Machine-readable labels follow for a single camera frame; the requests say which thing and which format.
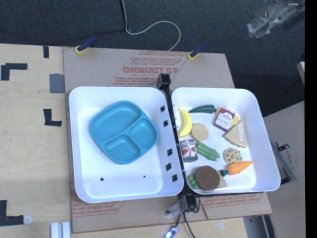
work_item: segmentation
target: white cable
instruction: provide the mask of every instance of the white cable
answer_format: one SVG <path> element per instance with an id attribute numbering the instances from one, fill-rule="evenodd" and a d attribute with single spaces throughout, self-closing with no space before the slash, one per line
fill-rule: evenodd
<path id="1" fill-rule="evenodd" d="M 124 19 L 125 19 L 125 31 L 126 31 L 128 34 L 130 34 L 130 35 L 143 34 L 143 33 L 145 33 L 146 31 L 148 31 L 150 28 L 152 28 L 153 26 L 155 26 L 155 25 L 157 25 L 157 24 L 160 24 L 160 23 L 168 23 L 168 24 L 172 24 L 173 26 L 175 26 L 175 27 L 177 28 L 177 30 L 178 30 L 178 33 L 179 33 L 177 42 L 176 42 L 175 45 L 174 45 L 173 47 L 171 47 L 168 51 L 171 51 L 172 49 L 174 49 L 174 48 L 177 46 L 177 44 L 179 43 L 180 38 L 181 38 L 181 31 L 180 31 L 179 27 L 178 27 L 175 23 L 170 22 L 170 21 L 165 21 L 165 20 L 163 20 L 163 21 L 156 22 L 156 23 L 152 24 L 151 26 L 149 26 L 147 29 L 145 29 L 145 30 L 143 30 L 143 31 L 141 31 L 141 32 L 138 32 L 138 33 L 131 33 L 131 32 L 129 32 L 128 26 L 127 26 L 127 15 L 126 15 L 126 11 L 125 11 L 124 1 L 123 1 L 123 0 L 121 0 L 121 1 L 122 1 L 123 13 L 124 13 Z"/>

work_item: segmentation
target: tin can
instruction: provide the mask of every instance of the tin can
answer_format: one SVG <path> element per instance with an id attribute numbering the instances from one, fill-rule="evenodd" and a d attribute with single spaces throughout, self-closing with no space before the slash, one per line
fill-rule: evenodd
<path id="1" fill-rule="evenodd" d="M 193 162 L 198 159 L 196 151 L 196 141 L 186 139 L 180 142 L 184 162 Z"/>

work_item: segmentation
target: dark background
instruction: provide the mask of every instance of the dark background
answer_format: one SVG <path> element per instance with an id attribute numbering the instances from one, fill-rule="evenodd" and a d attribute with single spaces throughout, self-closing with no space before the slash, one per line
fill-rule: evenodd
<path id="1" fill-rule="evenodd" d="M 305 54 L 305 14 L 250 38 L 247 24 L 263 0 L 124 0 L 127 25 L 139 32 L 167 20 L 181 30 L 173 51 L 224 53 L 236 88 L 252 91 L 265 117 L 304 100 L 297 64 Z M 124 31 L 120 0 L 0 0 L 0 43 L 77 46 L 97 35 L 95 47 L 169 50 L 178 39 L 171 24 L 141 35 Z"/>

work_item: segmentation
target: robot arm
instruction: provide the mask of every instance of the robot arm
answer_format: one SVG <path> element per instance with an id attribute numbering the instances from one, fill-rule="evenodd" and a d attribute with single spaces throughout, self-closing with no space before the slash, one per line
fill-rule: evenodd
<path id="1" fill-rule="evenodd" d="M 275 25 L 282 24 L 305 10 L 305 0 L 264 0 L 264 8 L 247 24 L 250 37 L 261 38 Z"/>

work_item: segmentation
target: cardboard sheet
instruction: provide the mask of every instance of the cardboard sheet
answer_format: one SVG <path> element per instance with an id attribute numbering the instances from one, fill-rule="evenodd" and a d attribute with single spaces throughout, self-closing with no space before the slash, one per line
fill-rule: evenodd
<path id="1" fill-rule="evenodd" d="M 155 86 L 160 73 L 170 74 L 171 91 L 179 87 L 234 88 L 224 54 L 200 53 L 188 60 L 186 52 L 88 49 L 78 55 L 64 48 L 64 77 L 68 154 L 71 183 L 72 231 L 74 233 L 175 223 L 164 208 L 177 196 L 110 203 L 81 201 L 74 189 L 68 96 L 79 86 Z M 202 208 L 188 221 L 271 213 L 266 193 L 204 197 Z"/>

